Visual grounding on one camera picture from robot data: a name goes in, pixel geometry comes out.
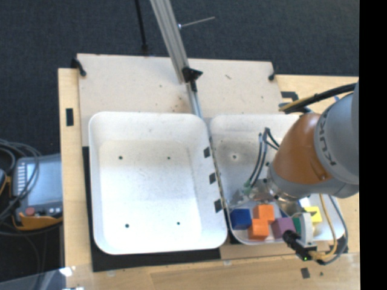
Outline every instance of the red button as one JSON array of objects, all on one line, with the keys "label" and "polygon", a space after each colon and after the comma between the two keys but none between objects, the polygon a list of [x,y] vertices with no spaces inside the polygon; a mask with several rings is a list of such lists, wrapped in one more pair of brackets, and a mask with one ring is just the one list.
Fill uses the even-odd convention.
[{"label": "red button", "polygon": [[25,214],[26,214],[27,216],[34,216],[34,215],[35,215],[35,208],[33,208],[33,207],[27,207],[27,208],[25,209]]}]

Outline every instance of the black pole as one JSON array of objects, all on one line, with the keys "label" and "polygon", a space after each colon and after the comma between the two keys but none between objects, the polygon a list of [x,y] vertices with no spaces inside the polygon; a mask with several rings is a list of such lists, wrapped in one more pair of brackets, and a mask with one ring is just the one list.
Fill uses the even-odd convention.
[{"label": "black pole", "polygon": [[144,53],[147,53],[148,45],[146,44],[146,39],[145,39],[145,31],[144,31],[143,17],[141,15],[140,3],[138,0],[134,0],[134,2],[135,2],[135,8],[137,11],[138,24],[140,25],[141,40],[143,42],[141,48]]}]

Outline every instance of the black floor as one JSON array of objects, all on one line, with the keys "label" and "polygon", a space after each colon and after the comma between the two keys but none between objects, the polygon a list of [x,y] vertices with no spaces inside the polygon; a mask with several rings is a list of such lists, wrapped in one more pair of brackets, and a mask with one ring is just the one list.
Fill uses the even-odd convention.
[{"label": "black floor", "polygon": [[[167,56],[149,0],[139,0],[149,54]],[[360,0],[171,0],[188,57],[264,60],[278,74],[359,76]],[[77,53],[137,55],[135,0],[0,0],[0,139],[60,152],[57,69]],[[31,237],[43,270],[59,231]],[[0,282],[38,271],[25,238],[0,235]]]}]

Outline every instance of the blue block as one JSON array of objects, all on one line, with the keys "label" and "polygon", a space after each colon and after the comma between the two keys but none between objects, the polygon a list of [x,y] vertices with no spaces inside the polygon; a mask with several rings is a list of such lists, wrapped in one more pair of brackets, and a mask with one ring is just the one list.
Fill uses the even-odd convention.
[{"label": "blue block", "polygon": [[230,214],[231,226],[234,230],[247,230],[252,224],[250,210],[247,208],[237,208]]}]

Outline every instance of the yellow block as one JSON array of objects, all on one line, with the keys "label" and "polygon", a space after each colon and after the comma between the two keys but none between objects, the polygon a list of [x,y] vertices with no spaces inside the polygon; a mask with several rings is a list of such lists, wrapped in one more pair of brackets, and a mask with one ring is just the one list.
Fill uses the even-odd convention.
[{"label": "yellow block", "polygon": [[304,209],[305,211],[308,211],[309,213],[311,213],[312,224],[315,225],[322,222],[322,216],[320,213],[320,208],[318,206],[307,206],[307,207],[304,207]]}]

